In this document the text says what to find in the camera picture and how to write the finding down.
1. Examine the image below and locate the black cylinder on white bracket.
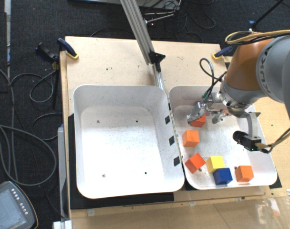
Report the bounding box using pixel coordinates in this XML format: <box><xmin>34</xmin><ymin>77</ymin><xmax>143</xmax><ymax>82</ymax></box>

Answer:
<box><xmin>232</xmin><ymin>112</ymin><xmax>263</xmax><ymax>152</ymax></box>

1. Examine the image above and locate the yellow cube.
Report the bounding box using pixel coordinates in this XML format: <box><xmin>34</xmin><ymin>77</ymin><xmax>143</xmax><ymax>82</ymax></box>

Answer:
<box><xmin>206</xmin><ymin>155</ymin><xmax>226</xmax><ymax>174</ymax></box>

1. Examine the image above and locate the blue cube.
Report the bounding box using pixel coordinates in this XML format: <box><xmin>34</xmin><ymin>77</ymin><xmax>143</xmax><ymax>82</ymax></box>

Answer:
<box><xmin>212</xmin><ymin>167</ymin><xmax>234</xmax><ymax>186</ymax></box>

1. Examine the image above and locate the orange cube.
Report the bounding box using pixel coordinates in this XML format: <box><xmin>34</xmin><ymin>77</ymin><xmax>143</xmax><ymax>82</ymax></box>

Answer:
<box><xmin>184</xmin><ymin>152</ymin><xmax>207</xmax><ymax>174</ymax></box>
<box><xmin>182</xmin><ymin>129</ymin><xmax>200</xmax><ymax>148</ymax></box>
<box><xmin>190</xmin><ymin>114</ymin><xmax>207</xmax><ymax>128</ymax></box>
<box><xmin>235</xmin><ymin>165</ymin><xmax>255</xmax><ymax>183</ymax></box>

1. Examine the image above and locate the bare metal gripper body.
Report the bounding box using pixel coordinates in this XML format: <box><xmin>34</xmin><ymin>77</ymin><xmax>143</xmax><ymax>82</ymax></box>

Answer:
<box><xmin>201</xmin><ymin>92</ymin><xmax>252</xmax><ymax>119</ymax></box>

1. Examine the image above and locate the white plastic tray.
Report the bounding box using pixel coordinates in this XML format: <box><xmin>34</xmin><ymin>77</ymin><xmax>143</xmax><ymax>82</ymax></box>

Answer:
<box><xmin>72</xmin><ymin>84</ymin><xmax>186</xmax><ymax>199</ymax></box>
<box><xmin>168</xmin><ymin>85</ymin><xmax>278</xmax><ymax>191</ymax></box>

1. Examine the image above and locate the pale wood board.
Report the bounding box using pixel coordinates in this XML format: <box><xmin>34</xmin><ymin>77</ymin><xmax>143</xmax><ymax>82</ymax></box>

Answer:
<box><xmin>60</xmin><ymin>36</ymin><xmax>290</xmax><ymax>220</ymax></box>

